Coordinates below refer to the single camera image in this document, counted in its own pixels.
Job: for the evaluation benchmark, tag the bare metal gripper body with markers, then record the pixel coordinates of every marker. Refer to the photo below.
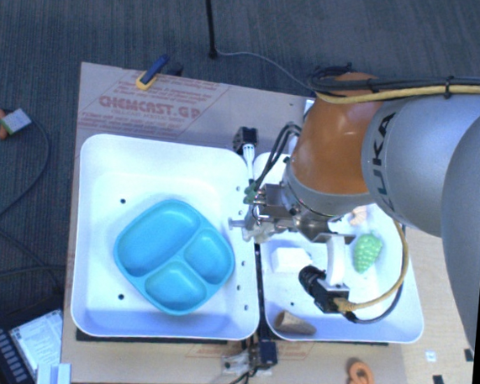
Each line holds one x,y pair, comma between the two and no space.
278,207

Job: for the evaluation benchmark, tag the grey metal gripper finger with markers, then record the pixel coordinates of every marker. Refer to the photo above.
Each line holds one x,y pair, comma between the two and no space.
239,223
261,234

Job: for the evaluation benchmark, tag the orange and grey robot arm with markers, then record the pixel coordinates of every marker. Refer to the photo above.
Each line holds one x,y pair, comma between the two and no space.
416,161

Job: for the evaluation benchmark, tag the white block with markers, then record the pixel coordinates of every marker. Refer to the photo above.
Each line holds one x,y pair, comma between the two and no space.
288,259

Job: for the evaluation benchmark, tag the thin black and white rod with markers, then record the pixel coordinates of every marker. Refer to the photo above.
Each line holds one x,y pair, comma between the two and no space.
259,277

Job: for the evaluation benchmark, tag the blue divided plate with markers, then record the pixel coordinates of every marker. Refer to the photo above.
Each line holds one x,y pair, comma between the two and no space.
163,238

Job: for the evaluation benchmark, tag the pale pink toy food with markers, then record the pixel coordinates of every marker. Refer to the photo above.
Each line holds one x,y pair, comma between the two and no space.
358,216

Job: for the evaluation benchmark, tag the brown cardboard board, red print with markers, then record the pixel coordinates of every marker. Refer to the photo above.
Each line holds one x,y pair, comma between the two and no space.
273,114

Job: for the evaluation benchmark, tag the brown cone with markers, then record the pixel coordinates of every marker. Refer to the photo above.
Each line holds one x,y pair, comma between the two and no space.
292,323

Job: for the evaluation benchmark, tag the green grapes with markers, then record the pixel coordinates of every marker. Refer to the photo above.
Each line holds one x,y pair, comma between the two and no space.
366,252

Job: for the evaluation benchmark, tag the white plastic tray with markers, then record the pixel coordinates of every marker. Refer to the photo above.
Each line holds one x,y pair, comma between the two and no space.
107,258
380,310

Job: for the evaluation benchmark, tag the orange pretzel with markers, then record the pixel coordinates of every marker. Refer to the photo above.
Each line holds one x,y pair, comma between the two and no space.
360,380

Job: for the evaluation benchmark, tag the orange sausage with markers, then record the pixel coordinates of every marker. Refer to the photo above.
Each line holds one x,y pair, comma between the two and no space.
2,132

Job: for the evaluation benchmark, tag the black cylinder on white bracket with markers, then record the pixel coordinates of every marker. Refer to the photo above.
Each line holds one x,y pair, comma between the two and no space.
335,259

